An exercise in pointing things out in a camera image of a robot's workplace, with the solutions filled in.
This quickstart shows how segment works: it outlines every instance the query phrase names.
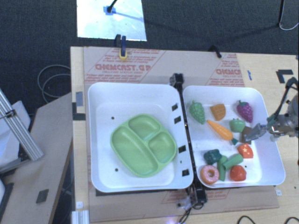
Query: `toy donut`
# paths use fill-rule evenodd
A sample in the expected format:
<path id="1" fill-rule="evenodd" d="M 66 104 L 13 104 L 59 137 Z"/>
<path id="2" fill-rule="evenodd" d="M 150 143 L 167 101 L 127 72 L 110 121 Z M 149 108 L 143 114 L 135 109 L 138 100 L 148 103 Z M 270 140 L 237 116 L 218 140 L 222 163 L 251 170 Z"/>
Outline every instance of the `toy donut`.
<path id="1" fill-rule="evenodd" d="M 205 165 L 200 171 L 200 177 L 206 184 L 212 184 L 219 179 L 219 171 L 213 165 Z"/>

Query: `black carpet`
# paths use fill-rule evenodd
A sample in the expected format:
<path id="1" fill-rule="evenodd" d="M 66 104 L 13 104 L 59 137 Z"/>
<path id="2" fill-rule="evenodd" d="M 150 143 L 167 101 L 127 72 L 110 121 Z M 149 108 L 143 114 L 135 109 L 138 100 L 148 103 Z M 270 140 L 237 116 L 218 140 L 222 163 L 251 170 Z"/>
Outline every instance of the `black carpet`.
<path id="1" fill-rule="evenodd" d="M 298 27 L 281 30 L 281 0 L 142 0 L 147 42 L 130 48 L 298 54 Z M 53 64 L 70 66 L 70 46 L 112 46 L 112 40 L 77 38 L 76 0 L 0 0 L 0 88 L 28 113 L 46 102 L 39 72 Z M 298 22 L 299 0 L 285 0 L 283 26 Z M 48 70 L 41 76 L 67 72 Z M 67 76 L 46 85 L 55 95 L 71 91 Z"/>

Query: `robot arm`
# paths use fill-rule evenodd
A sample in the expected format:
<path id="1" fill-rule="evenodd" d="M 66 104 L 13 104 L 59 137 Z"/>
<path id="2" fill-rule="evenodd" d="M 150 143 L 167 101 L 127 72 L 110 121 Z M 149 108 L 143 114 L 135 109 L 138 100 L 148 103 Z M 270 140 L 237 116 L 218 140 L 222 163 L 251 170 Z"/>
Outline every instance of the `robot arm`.
<path id="1" fill-rule="evenodd" d="M 266 132 L 271 133 L 274 140 L 283 135 L 289 135 L 290 137 L 296 136 L 298 138 L 298 93 L 294 96 L 292 101 L 288 100 L 286 102 L 289 105 L 287 113 L 279 114 L 290 88 L 298 91 L 298 81 L 294 77 L 287 81 L 285 93 L 280 105 L 278 109 L 267 118 L 268 123 L 266 125 L 257 124 L 248 135 L 245 135 L 246 142 L 258 139 Z"/>

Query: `orange carrot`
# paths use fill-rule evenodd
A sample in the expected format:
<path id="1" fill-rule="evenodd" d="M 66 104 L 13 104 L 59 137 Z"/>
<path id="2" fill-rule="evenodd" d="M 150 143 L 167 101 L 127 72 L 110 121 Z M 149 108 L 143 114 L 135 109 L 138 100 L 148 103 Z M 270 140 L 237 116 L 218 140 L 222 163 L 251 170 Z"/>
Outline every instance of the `orange carrot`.
<path id="1" fill-rule="evenodd" d="M 225 140 L 232 140 L 233 133 L 222 125 L 213 122 L 211 120 L 207 120 L 208 124 Z"/>

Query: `green plate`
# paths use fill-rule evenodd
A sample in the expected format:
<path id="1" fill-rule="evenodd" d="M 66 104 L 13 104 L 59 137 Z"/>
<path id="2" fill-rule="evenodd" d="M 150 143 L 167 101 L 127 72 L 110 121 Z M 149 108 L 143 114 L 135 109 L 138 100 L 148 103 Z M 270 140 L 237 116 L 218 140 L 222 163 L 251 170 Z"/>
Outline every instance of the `green plate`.
<path id="1" fill-rule="evenodd" d="M 174 138 L 148 114 L 136 115 L 119 125 L 111 134 L 110 144 L 122 163 L 139 177 L 156 174 L 177 153 Z"/>

